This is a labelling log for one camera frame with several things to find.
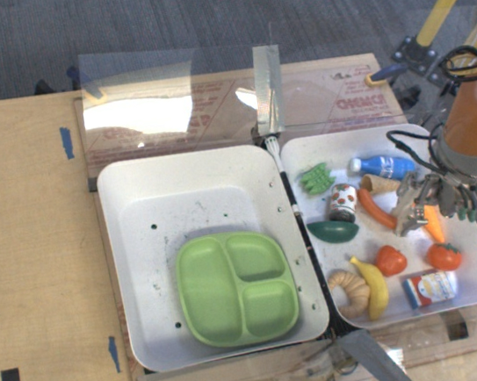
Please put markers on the white plastic tray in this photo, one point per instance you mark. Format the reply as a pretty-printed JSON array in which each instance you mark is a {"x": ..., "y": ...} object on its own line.
[
  {"x": 152, "y": 264},
  {"x": 407, "y": 248}
]

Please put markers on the tan ice cream cone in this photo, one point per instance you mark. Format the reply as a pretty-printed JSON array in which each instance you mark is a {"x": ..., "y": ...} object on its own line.
[{"x": 377, "y": 184}]

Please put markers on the yellow banana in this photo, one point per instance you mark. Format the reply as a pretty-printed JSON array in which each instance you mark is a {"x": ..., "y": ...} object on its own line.
[{"x": 376, "y": 289}]

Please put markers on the green pea pods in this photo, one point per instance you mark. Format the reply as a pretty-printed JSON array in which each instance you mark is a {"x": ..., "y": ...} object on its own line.
[{"x": 317, "y": 179}]

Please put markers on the tan croissant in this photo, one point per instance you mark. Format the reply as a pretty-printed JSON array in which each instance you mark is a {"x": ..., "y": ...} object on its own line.
[{"x": 355, "y": 289}]

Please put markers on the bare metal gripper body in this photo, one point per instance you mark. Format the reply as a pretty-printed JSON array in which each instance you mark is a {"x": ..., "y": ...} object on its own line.
[{"x": 435, "y": 183}]

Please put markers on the orange sausage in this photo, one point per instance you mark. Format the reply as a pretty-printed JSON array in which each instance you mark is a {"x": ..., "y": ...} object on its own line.
[{"x": 374, "y": 209}]

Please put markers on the dark green half-round piece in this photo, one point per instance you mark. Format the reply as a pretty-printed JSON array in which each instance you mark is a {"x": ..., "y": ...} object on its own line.
[{"x": 333, "y": 232}]

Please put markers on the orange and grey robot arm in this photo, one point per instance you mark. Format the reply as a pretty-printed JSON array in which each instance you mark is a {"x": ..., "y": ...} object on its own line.
[{"x": 475, "y": 123}]

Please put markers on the red tomato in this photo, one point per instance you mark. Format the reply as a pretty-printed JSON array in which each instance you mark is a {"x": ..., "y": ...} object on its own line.
[{"x": 444, "y": 258}]

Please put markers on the white can red print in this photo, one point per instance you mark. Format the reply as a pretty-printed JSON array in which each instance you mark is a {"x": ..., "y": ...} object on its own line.
[{"x": 342, "y": 203}]

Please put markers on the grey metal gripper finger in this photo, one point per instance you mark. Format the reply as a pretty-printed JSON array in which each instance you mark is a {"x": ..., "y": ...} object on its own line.
[
  {"x": 448, "y": 202},
  {"x": 410, "y": 217}
]

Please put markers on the orange carrot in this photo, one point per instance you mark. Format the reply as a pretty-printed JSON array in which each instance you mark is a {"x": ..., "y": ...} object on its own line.
[{"x": 433, "y": 224}]

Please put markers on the brown cardboard board red print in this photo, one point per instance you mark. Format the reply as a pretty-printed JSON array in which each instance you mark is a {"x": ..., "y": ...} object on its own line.
[{"x": 352, "y": 92}]

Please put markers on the blue bottle white cap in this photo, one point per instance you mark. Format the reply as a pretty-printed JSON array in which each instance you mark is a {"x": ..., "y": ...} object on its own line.
[{"x": 383, "y": 167}]

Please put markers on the red blue white can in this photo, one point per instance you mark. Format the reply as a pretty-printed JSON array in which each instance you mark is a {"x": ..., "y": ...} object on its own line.
[{"x": 431, "y": 288}]

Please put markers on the red bell pepper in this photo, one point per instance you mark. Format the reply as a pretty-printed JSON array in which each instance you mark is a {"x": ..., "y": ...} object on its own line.
[{"x": 390, "y": 261}]

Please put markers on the green divided plate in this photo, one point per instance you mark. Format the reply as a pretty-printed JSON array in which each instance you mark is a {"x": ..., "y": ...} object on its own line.
[{"x": 208, "y": 287}]

